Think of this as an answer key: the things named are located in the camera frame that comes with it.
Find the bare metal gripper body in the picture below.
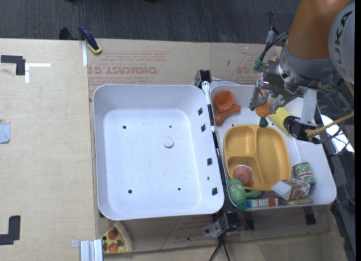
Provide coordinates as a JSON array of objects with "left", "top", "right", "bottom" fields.
[{"left": 258, "top": 58, "right": 321, "bottom": 101}]

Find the orange carrot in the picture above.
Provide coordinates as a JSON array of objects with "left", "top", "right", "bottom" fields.
[{"left": 254, "top": 90, "right": 272, "bottom": 129}]

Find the yellow banana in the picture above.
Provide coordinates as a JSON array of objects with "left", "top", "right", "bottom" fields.
[{"left": 267, "top": 107, "right": 292, "bottom": 132}]

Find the orange cup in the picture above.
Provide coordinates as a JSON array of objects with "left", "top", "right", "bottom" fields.
[{"left": 213, "top": 90, "right": 235, "bottom": 112}]

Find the orange sausage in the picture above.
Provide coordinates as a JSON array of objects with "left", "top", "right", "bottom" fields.
[{"left": 214, "top": 104, "right": 241, "bottom": 126}]

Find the yellow divided plate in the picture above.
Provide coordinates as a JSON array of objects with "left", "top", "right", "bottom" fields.
[{"left": 223, "top": 124, "right": 292, "bottom": 192}]

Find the thin black and white rod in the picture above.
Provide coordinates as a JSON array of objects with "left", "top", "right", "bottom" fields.
[{"left": 201, "top": 81, "right": 231, "bottom": 213}]

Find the white plastic tray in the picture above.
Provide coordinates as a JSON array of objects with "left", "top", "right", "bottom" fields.
[
  {"left": 92, "top": 83, "right": 226, "bottom": 222},
  {"left": 209, "top": 83, "right": 338, "bottom": 213}
]

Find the green and white can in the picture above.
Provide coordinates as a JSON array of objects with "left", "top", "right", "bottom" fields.
[{"left": 292, "top": 162, "right": 316, "bottom": 185}]

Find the pink cupcake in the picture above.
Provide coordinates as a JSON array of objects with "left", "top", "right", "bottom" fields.
[{"left": 232, "top": 164, "right": 253, "bottom": 185}]

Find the white and brown carton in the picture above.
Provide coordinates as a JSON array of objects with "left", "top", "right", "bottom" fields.
[{"left": 271, "top": 178, "right": 311, "bottom": 202}]

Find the brown cardboard board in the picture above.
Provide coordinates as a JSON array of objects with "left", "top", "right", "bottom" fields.
[{"left": 86, "top": 38, "right": 340, "bottom": 253}]

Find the green bottle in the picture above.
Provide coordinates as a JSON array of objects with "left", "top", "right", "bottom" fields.
[{"left": 227, "top": 178, "right": 248, "bottom": 211}]

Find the blue white orange packet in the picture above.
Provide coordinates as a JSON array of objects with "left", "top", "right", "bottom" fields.
[{"left": 245, "top": 197, "right": 279, "bottom": 209}]

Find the pizza slice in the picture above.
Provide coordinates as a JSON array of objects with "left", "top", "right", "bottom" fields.
[{"left": 101, "top": 221, "right": 134, "bottom": 255}]

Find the black cylinder on white bracket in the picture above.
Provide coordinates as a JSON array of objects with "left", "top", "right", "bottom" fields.
[{"left": 283, "top": 89, "right": 319, "bottom": 143}]

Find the black block with wires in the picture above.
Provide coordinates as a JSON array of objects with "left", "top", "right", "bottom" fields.
[
  {"left": 203, "top": 211, "right": 241, "bottom": 238},
  {"left": 193, "top": 69, "right": 213, "bottom": 87}
]

